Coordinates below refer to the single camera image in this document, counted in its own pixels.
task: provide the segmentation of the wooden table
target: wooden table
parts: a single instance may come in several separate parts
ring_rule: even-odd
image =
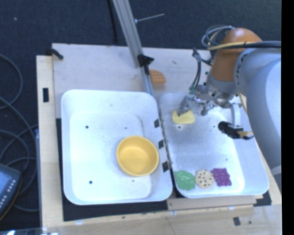
[[[62,194],[55,123],[53,62],[51,56],[37,56],[39,107],[38,159],[41,224],[45,233],[60,234],[281,234],[282,196],[271,175],[271,205],[254,207],[262,196],[185,199],[170,197],[168,210],[130,215],[63,221]],[[49,98],[44,98],[44,90]]]

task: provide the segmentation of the black clip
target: black clip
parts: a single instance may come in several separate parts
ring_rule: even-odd
[[[59,59],[63,59],[63,56],[57,50],[53,48],[46,49],[46,56],[52,56],[52,54],[56,55]]]
[[[144,56],[142,54],[139,54],[137,59],[138,59],[139,66],[144,67],[145,74],[149,75],[148,65],[150,65],[152,61],[155,59],[152,57]]]
[[[240,134],[238,133],[238,131],[242,131],[243,128],[241,127],[232,127],[232,125],[228,122],[220,122],[218,124],[218,128],[219,130],[222,131],[222,133],[226,133],[229,137],[233,138],[233,139],[240,139],[241,136]]]

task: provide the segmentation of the white tray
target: white tray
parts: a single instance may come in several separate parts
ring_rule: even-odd
[[[219,122],[231,122],[230,109],[216,107],[201,116],[201,109],[194,106],[194,123],[176,124],[172,121],[172,113],[185,95],[169,93],[159,99],[173,171],[184,170],[195,175],[201,169],[226,168],[232,185],[218,187],[215,182],[210,188],[196,185],[192,190],[177,186],[179,192],[188,198],[265,193],[269,181],[255,139],[232,139],[218,129]],[[248,117],[243,108],[240,111],[241,124],[245,131],[250,131]]]
[[[162,201],[172,192],[155,99],[143,92],[70,90],[61,100],[64,193],[77,205]],[[116,148],[131,135],[158,147],[158,168],[131,177],[118,166]]]

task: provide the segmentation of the yellow bowl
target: yellow bowl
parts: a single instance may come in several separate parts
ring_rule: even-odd
[[[141,136],[129,136],[117,147],[117,160],[123,172],[130,176],[146,176],[159,164],[156,146]]]

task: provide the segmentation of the black carpet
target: black carpet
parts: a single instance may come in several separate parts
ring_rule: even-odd
[[[129,1],[137,19],[165,13],[164,17],[138,23],[144,47],[201,49],[202,35],[215,24],[246,27],[263,40],[281,40],[282,0]],[[126,45],[117,18],[116,29],[116,44]],[[12,104],[14,108],[0,109],[0,130],[16,135],[38,124],[36,55],[44,55],[52,43],[111,45],[114,39],[107,0],[0,0],[0,54],[19,68],[24,82],[20,96]],[[19,90],[17,70],[0,58],[0,96],[11,102]],[[4,105],[0,99],[0,108]],[[32,135],[25,132],[21,137],[35,157]],[[12,139],[10,134],[0,132],[0,154],[6,150],[0,156],[3,164],[27,156],[20,141],[5,149]],[[19,161],[13,166],[23,170],[24,163]],[[24,171],[24,186],[30,183],[34,171],[32,159]],[[38,212],[34,211],[38,207],[36,177],[17,199],[17,206],[0,222],[0,231],[40,226]]]

